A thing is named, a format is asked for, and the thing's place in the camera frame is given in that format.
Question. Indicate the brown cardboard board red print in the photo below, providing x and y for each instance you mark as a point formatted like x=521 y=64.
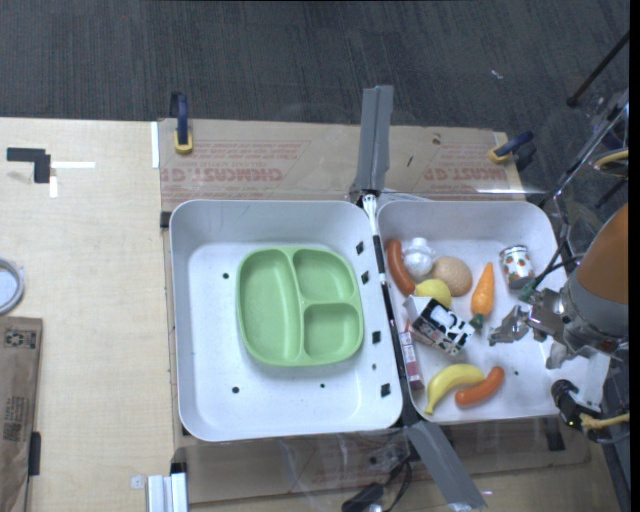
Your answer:
x=280 y=165

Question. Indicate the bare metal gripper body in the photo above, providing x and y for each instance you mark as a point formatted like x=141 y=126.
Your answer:
x=547 y=311

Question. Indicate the brown paper packet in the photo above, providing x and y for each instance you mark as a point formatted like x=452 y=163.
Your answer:
x=17 y=390

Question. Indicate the black and white milk carton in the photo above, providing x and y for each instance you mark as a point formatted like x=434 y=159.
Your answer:
x=442 y=327

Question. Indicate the yellow lemon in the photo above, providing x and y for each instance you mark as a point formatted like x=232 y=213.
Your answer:
x=434 y=290

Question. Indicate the orange carrot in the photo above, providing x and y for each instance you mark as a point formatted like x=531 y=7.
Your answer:
x=483 y=292

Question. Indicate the red sausage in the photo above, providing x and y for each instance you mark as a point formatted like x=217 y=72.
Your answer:
x=399 y=270

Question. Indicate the black cylinder on white bracket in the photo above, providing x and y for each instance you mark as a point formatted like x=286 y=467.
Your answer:
x=564 y=394

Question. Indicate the green divided plate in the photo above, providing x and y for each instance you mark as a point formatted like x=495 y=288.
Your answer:
x=267 y=305

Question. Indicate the orange sausage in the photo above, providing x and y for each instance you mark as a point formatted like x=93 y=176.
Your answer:
x=480 y=390

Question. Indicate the yellow banana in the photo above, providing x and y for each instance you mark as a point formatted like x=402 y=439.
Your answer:
x=450 y=380

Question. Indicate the brown bread roll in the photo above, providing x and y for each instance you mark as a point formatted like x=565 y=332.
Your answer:
x=454 y=275

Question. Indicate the small pink carton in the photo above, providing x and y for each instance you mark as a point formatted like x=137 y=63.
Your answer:
x=411 y=360

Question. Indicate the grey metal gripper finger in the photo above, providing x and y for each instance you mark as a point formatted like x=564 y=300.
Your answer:
x=519 y=316
x=502 y=334

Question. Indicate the white plastic tray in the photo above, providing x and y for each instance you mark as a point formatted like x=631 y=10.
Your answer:
x=210 y=350
x=520 y=370

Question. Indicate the small can with strawberry print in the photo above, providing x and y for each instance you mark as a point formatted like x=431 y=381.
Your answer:
x=516 y=266

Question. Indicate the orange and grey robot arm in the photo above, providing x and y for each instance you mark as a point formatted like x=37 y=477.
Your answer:
x=602 y=265

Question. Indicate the white garlic bulb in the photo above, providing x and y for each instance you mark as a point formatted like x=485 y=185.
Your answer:
x=418 y=259

